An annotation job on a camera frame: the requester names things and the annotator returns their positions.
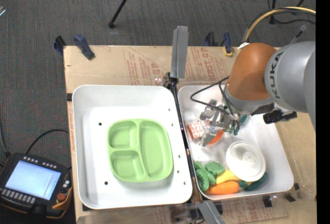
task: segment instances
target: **metal bracket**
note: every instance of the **metal bracket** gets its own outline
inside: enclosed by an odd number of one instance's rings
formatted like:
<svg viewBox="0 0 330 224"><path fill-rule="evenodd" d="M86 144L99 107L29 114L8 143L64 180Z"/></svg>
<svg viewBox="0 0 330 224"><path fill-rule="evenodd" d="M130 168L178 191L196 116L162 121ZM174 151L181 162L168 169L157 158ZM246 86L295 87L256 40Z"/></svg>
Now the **metal bracket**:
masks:
<svg viewBox="0 0 330 224"><path fill-rule="evenodd" d="M208 104L215 107L217 105L217 103L218 103L217 100L211 99ZM216 111L217 111L216 109L214 109L214 108L212 108L210 106L206 106L205 109L204 109L204 111L200 114L200 119L201 120L205 120L207 118L210 119L210 118L212 118L214 116L214 114L216 113Z"/></svg>
<svg viewBox="0 0 330 224"><path fill-rule="evenodd" d="M197 206L207 224L226 224L217 210L216 205L211 200L203 201Z"/></svg>
<svg viewBox="0 0 330 224"><path fill-rule="evenodd" d="M215 127L209 126L205 128L205 131L202 135L200 146L205 147L208 143L210 143L215 137L217 136L216 134L216 129Z"/></svg>
<svg viewBox="0 0 330 224"><path fill-rule="evenodd" d="M187 48L188 48L188 27L178 26L173 34L173 50L170 77L185 78Z"/></svg>

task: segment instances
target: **blue clamp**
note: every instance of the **blue clamp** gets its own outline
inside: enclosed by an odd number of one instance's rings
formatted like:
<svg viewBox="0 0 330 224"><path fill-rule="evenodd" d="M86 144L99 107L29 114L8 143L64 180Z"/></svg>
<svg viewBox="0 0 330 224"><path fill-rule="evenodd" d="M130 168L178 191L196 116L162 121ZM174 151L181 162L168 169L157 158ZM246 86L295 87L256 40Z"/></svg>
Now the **blue clamp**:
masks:
<svg viewBox="0 0 330 224"><path fill-rule="evenodd" d="M74 37L74 42L82 49L82 53L85 57L87 57L88 59L92 59L93 57L95 57L95 54L92 52L84 36L77 34Z"/></svg>
<svg viewBox="0 0 330 224"><path fill-rule="evenodd" d="M55 39L55 43L54 43L54 49L59 52L59 54L61 56L63 56L63 47L66 46L67 44L65 43L65 41L63 40L62 36L58 36Z"/></svg>
<svg viewBox="0 0 330 224"><path fill-rule="evenodd" d="M225 47L223 52L225 53L226 56L231 57L233 55L232 42L230 40L230 35L228 32L224 33L224 35L223 35L223 40L222 40L220 46L223 46L223 45Z"/></svg>
<svg viewBox="0 0 330 224"><path fill-rule="evenodd" d="M215 32L209 32L204 41L205 46L218 46L218 43L215 41Z"/></svg>

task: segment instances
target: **green divided plate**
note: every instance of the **green divided plate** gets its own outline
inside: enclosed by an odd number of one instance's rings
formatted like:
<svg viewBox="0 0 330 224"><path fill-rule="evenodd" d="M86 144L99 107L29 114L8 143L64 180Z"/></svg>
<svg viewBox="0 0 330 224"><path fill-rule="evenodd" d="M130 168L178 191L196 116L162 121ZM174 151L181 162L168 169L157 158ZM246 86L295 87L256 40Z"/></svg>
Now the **green divided plate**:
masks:
<svg viewBox="0 0 330 224"><path fill-rule="evenodd" d="M127 182L161 180L173 169L168 133L151 119L113 123L108 130L108 153L111 171Z"/></svg>

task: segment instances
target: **yellow toy vegetable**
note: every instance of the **yellow toy vegetable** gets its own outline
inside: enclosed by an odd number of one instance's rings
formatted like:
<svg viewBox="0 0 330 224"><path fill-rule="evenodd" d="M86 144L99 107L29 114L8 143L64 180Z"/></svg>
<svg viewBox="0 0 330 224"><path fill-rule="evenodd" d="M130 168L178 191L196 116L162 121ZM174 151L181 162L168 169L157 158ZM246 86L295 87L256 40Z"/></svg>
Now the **yellow toy vegetable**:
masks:
<svg viewBox="0 0 330 224"><path fill-rule="evenodd" d="M241 181L241 179L235 176L232 171L227 169L216 177L216 184L221 184L227 181Z"/></svg>

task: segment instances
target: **white container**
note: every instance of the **white container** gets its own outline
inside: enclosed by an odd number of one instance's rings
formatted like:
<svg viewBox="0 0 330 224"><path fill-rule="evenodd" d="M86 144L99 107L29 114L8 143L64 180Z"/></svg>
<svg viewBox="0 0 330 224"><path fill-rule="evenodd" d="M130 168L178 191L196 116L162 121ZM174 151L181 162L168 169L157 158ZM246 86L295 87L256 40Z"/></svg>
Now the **white container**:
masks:
<svg viewBox="0 0 330 224"><path fill-rule="evenodd" d="M248 117L242 124L237 136L225 132L218 142L207 145L206 147L200 146L192 140L187 130L187 125L199 120L200 114L205 110L206 106L192 101L190 96L205 87L207 86L187 85L178 91L178 101L192 159L194 161L200 161L202 164L209 161L217 161L226 169L229 169L226 162L226 152L229 146L237 141L245 141L257 147L262 153L265 159L268 177L263 185L254 191L240 191L227 195L207 195L203 192L201 193L208 199L220 200L282 193L290 190L293 186L293 174L276 126L274 124L265 124L262 114ZM209 103L211 99L215 99L219 104L222 102L222 95L219 87L215 85L196 94L194 99L205 103Z"/></svg>
<svg viewBox="0 0 330 224"><path fill-rule="evenodd" d="M91 209L180 204L192 194L186 149L172 93L160 86L82 85L72 96L78 193ZM107 133L119 120L145 118L168 132L173 170L163 180L121 181L109 165Z"/></svg>

